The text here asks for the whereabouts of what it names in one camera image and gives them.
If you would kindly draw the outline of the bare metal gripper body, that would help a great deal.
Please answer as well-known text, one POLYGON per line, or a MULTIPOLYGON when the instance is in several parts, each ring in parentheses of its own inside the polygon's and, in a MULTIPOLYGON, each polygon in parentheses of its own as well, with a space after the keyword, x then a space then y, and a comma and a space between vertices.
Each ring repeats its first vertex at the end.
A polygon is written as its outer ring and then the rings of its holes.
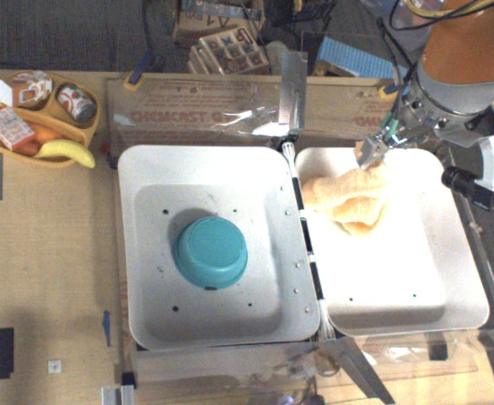
POLYGON ((423 111, 412 110, 412 103, 402 92, 395 93, 391 108, 380 123, 380 129, 370 137, 372 151, 408 149, 425 142, 438 122, 423 111))

